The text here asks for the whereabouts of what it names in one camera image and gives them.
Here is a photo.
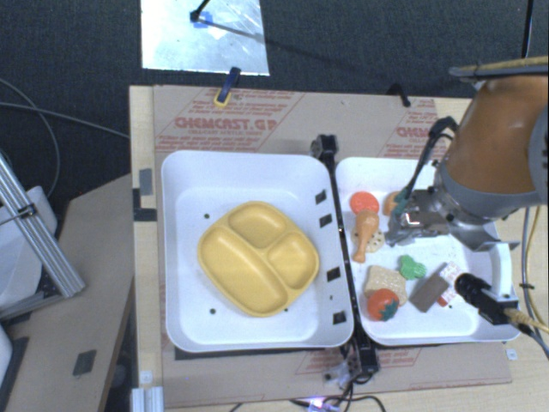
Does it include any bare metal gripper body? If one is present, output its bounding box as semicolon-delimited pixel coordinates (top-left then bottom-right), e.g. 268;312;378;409
401;188;465;236

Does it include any beige lotus root slice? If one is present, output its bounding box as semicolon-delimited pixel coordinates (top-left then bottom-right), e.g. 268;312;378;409
351;227;386;255

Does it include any orange toy food piece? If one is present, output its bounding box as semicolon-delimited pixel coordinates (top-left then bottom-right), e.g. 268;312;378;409
382;191;402;217

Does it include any tan toy chicken drumstick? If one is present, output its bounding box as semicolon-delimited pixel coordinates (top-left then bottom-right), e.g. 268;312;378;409
352;209;381;264

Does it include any green toy broccoli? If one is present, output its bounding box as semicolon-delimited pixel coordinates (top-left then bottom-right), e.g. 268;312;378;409
397;254;428;282

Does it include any orange round toy slice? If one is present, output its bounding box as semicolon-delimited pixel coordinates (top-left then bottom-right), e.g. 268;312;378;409
348;191;381;215

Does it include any beige toy bread slice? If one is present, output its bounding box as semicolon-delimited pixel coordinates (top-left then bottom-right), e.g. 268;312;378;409
363;264;408;306

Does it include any white and red packet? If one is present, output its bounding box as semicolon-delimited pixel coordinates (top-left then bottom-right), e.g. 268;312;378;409
436;260;465;309

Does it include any thin black rod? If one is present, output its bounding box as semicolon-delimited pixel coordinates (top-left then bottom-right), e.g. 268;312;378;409
324;151;371;352

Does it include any brown rectangular block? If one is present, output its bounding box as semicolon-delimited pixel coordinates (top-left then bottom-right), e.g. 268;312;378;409
407;272;449;314

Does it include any red toy tomato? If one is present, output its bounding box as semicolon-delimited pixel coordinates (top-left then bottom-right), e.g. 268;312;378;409
365;288;401;323

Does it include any white plastic tray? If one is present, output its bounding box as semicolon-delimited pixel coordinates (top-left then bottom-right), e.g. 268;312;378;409
334;156;523;348
160;148;356;354

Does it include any brown cardboard board red print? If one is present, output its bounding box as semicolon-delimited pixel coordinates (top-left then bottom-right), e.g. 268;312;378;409
151;84;515;408

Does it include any yellow divided plate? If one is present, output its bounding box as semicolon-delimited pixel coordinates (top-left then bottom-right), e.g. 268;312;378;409
196;200;322;318

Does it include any black cylinder on white bracket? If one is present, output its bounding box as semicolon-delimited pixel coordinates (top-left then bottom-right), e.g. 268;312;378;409
453;239;522;327

